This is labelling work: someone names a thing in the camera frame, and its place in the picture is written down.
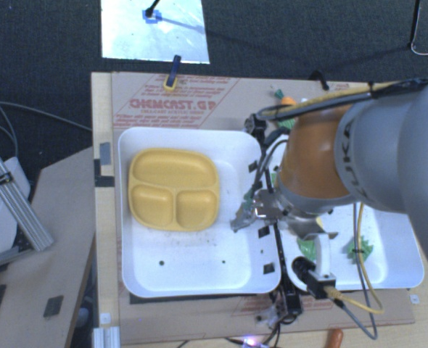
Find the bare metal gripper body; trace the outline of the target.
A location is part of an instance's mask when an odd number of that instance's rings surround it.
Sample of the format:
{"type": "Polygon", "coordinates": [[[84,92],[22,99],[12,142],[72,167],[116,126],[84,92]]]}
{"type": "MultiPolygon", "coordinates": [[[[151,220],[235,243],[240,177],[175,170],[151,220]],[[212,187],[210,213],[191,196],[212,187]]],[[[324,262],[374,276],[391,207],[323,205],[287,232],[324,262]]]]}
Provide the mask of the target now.
{"type": "Polygon", "coordinates": [[[255,215],[262,220],[283,222],[288,229],[302,240],[311,240],[319,234],[326,234],[330,239],[338,236],[338,232],[327,232],[319,224],[318,214],[307,213],[289,203],[278,191],[270,193],[263,189],[254,198],[255,215]]]}

